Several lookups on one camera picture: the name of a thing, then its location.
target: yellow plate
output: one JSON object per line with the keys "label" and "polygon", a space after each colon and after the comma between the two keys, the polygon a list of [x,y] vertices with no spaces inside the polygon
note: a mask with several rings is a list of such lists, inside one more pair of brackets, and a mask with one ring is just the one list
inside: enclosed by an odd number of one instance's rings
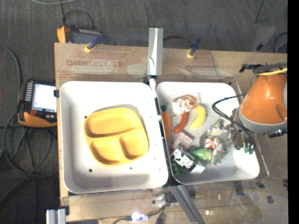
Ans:
{"label": "yellow plate", "polygon": [[105,166],[131,162],[149,150],[141,120],[125,107],[92,113],[84,121],[84,133],[94,158]]}

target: banana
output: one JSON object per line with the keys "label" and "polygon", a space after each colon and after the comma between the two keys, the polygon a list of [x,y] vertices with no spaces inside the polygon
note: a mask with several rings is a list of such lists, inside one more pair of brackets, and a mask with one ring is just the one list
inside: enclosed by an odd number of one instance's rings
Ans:
{"label": "banana", "polygon": [[203,124],[203,122],[206,119],[206,109],[202,105],[197,104],[196,110],[197,110],[197,117],[191,123],[191,125],[190,125],[191,129],[198,128],[199,126],[201,126]]}

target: blue and yellow clamp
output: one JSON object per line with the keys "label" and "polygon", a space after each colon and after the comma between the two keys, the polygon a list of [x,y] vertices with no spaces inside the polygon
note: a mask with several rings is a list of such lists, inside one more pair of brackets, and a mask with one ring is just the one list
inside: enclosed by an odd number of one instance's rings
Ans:
{"label": "blue and yellow clamp", "polygon": [[195,51],[198,47],[198,44],[200,42],[200,39],[197,38],[196,42],[192,45],[192,47],[189,49],[187,57],[190,59],[193,59],[193,57],[195,56]]}
{"label": "blue and yellow clamp", "polygon": [[104,36],[99,35],[94,40],[92,40],[90,43],[84,46],[84,50],[87,52],[91,52],[93,49],[97,47],[97,44],[100,43],[103,40]]}

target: white screen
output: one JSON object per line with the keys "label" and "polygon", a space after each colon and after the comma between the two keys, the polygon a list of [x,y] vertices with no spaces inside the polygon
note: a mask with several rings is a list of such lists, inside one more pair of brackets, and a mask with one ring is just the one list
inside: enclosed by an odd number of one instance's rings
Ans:
{"label": "white screen", "polygon": [[56,112],[57,104],[54,96],[55,86],[35,84],[32,109]]}

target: carrot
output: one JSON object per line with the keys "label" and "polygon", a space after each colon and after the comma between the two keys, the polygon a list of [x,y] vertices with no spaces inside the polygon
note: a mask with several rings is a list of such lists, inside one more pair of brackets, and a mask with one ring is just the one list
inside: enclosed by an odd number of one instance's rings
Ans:
{"label": "carrot", "polygon": [[169,142],[170,133],[171,133],[171,116],[166,111],[166,109],[167,109],[166,105],[161,106],[161,110],[162,110],[161,116],[162,116],[164,132],[165,132],[165,138],[166,141]]}
{"label": "carrot", "polygon": [[189,119],[189,112],[183,113],[180,123],[177,126],[175,126],[175,128],[173,129],[173,132],[179,133],[179,132],[183,131],[186,124],[188,123],[188,119]]}

